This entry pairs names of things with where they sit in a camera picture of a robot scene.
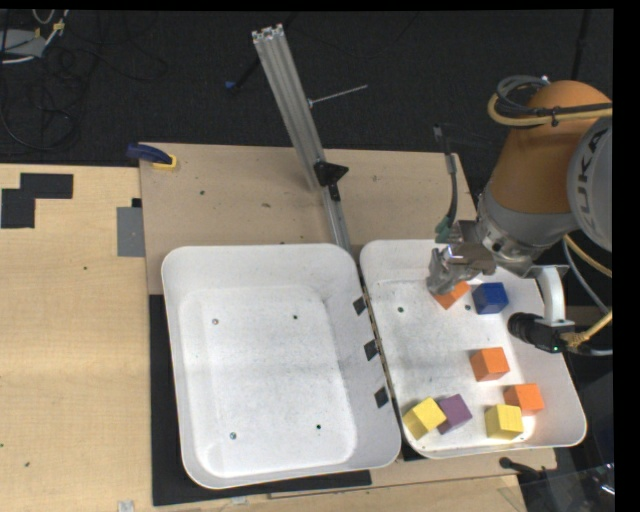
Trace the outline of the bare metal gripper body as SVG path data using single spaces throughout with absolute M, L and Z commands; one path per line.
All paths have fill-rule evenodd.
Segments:
M 539 248 L 506 234 L 491 221 L 456 221 L 446 247 L 446 266 L 452 263 L 482 264 L 482 274 L 492 275 L 498 267 L 525 275 L 539 257 Z

